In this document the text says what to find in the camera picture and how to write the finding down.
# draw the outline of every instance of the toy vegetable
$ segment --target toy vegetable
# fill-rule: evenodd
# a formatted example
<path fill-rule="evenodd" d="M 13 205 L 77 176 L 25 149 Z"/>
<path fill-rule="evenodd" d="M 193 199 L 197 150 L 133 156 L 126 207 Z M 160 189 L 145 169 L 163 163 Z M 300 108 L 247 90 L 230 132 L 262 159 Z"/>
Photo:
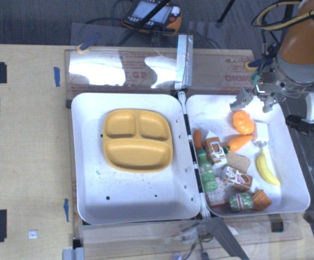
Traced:
<path fill-rule="evenodd" d="M 242 148 L 244 145 L 246 145 L 250 140 L 253 139 L 253 135 L 245 135 L 245 136 L 238 136 L 234 139 L 231 139 L 229 142 L 227 142 L 227 145 L 223 147 L 223 149 L 227 151 L 234 152 L 240 148 Z"/>
<path fill-rule="evenodd" d="M 233 114 L 233 125 L 242 135 L 248 135 L 254 131 L 254 121 L 243 110 L 238 110 Z"/>
<path fill-rule="evenodd" d="M 200 130 L 195 130 L 193 133 L 193 141 L 194 141 L 194 148 L 195 151 L 199 151 L 202 148 L 202 144 L 201 144 L 201 131 Z"/>

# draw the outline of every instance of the yellow divided plate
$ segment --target yellow divided plate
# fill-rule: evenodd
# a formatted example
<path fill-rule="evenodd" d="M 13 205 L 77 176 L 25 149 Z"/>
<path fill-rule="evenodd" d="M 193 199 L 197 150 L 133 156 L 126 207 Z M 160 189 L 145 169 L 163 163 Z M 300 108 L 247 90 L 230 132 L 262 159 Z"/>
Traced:
<path fill-rule="evenodd" d="M 170 165 L 173 142 L 169 124 L 159 113 L 118 109 L 104 121 L 103 149 L 107 162 L 128 172 L 157 172 Z"/>

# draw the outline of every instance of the yellow cable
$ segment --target yellow cable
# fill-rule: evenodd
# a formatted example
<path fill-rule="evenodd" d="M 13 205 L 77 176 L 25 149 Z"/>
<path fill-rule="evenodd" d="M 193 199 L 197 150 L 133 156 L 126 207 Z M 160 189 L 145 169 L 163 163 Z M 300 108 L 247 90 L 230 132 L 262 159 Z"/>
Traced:
<path fill-rule="evenodd" d="M 274 8 L 277 8 L 279 6 L 284 6 L 284 5 L 299 5 L 300 1 L 294 1 L 294 2 L 280 2 L 276 3 L 273 5 L 268 6 L 266 9 L 264 9 L 257 17 L 257 24 L 261 25 L 260 19 L 269 11 L 271 11 Z"/>
<path fill-rule="evenodd" d="M 287 27 L 289 25 L 292 25 L 294 23 L 297 23 L 298 21 L 306 18 L 306 17 L 309 17 L 309 16 L 313 16 L 314 15 L 314 10 L 311 10 L 309 11 L 308 13 L 306 14 L 303 14 L 303 15 L 300 15 L 300 16 L 297 16 L 285 23 L 282 23 L 282 24 L 279 24 L 279 25 L 272 25 L 272 26 L 266 26 L 266 27 L 261 27 L 261 29 L 263 30 L 267 30 L 267 31 L 271 31 L 271 30 L 278 30 L 278 29 L 282 29 L 284 27 Z"/>
<path fill-rule="evenodd" d="M 298 4 L 300 4 L 299 1 L 294 1 L 294 2 L 280 2 L 280 3 L 273 4 L 273 5 L 269 6 L 269 7 L 267 7 L 266 9 L 264 9 L 264 10 L 258 15 L 256 22 L 257 22 L 258 25 L 260 25 L 259 27 L 260 27 L 261 29 L 267 30 L 267 31 L 272 31 L 272 30 L 282 29 L 282 28 L 287 27 L 287 26 L 289 26 L 289 25 L 292 25 L 292 24 L 294 24 L 294 23 L 296 23 L 296 22 L 298 22 L 298 21 L 300 21 L 300 20 L 302 20 L 302 19 L 304 19 L 304 18 L 306 18 L 306 17 L 310 17 L 310 16 L 314 15 L 314 10 L 311 10 L 311 11 L 309 11 L 309 12 L 303 14 L 303 15 L 297 16 L 297 17 L 295 17 L 295 18 L 293 18 L 293 19 L 291 19 L 291 20 L 289 20 L 289 21 L 287 21 L 287 22 L 284 22 L 284 23 L 282 23 L 282 24 L 271 25 L 271 26 L 264 26 L 264 27 L 261 26 L 261 25 L 262 25 L 262 24 L 261 24 L 261 19 L 263 18 L 263 16 L 264 16 L 266 13 L 268 13 L 268 12 L 271 11 L 272 9 L 277 8 L 277 7 L 279 7 L 279 6 L 283 6 L 283 5 L 298 5 Z"/>

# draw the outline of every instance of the wooden table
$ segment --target wooden table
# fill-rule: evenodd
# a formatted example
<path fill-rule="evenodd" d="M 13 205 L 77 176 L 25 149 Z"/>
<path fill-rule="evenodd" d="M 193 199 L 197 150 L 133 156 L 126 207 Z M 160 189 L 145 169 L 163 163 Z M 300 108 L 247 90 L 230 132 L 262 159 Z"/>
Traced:
<path fill-rule="evenodd" d="M 72 247 L 75 228 L 64 53 L 69 48 L 0 45 L 0 62 L 8 70 L 7 83 L 0 83 L 0 210 L 7 212 L 0 259 L 61 259 L 62 250 Z M 252 259 L 314 259 L 311 228 L 303 219 L 298 221 L 300 238 L 243 242 L 242 247 Z M 29 238 L 30 230 L 37 230 L 37 238 Z M 208 253 L 212 259 L 227 256 L 222 248 Z M 189 259 L 198 258 L 193 254 Z"/>

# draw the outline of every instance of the small screen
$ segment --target small screen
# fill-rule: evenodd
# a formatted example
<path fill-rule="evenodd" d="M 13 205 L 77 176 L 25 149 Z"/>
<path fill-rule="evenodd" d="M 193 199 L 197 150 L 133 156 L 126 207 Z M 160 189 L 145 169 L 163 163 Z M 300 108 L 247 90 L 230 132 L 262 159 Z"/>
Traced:
<path fill-rule="evenodd" d="M 135 11 L 133 12 L 132 16 L 133 17 L 138 17 L 138 18 L 144 18 L 147 16 L 155 7 L 157 6 L 156 3 L 152 2 L 146 2 L 146 1 L 140 1 L 138 6 L 136 7 Z M 160 9 L 157 14 L 155 14 L 150 20 L 154 22 L 159 22 L 159 23 L 165 23 L 168 15 L 172 11 L 171 6 L 164 6 L 162 9 Z"/>

